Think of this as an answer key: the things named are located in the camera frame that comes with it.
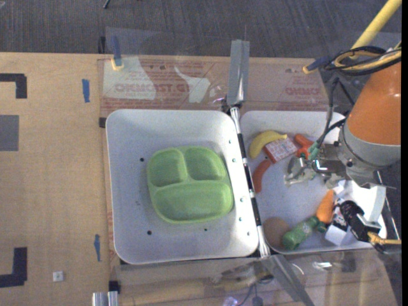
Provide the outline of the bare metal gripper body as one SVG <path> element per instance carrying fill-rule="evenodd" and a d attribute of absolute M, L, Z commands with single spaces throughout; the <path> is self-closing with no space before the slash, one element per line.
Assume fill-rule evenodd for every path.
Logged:
<path fill-rule="evenodd" d="M 328 189 L 332 189 L 341 180 L 345 180 L 346 167 L 338 158 L 337 148 L 333 144 L 324 143 L 312 162 L 313 170 L 319 174 Z"/>

